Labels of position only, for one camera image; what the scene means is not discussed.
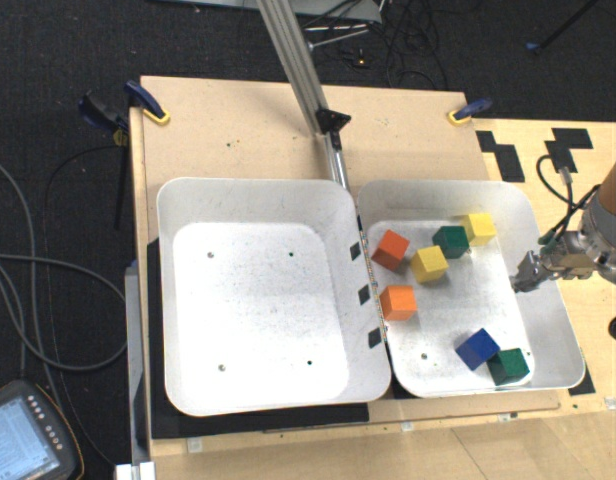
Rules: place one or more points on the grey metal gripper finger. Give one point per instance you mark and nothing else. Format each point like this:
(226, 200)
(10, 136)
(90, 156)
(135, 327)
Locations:
(531, 261)
(522, 282)

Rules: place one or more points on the orange cube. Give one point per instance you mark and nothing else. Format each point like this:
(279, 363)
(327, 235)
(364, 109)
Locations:
(398, 303)
(391, 249)

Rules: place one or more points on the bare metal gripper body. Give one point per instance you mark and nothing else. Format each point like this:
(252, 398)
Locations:
(568, 263)

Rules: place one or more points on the pale wood board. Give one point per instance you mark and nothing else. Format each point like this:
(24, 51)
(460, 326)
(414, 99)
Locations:
(248, 128)

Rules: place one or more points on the green cube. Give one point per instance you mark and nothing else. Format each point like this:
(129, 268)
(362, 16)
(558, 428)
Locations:
(451, 242)
(509, 366)

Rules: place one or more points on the yellow cube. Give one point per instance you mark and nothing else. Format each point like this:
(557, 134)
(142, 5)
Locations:
(480, 228)
(429, 264)

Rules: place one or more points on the blue cube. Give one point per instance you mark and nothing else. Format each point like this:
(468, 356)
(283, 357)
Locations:
(477, 348)

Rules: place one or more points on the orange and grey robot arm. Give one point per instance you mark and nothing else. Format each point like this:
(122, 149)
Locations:
(604, 218)

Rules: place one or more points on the white plastic tray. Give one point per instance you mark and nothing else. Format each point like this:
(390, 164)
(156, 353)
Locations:
(468, 303)
(258, 308)

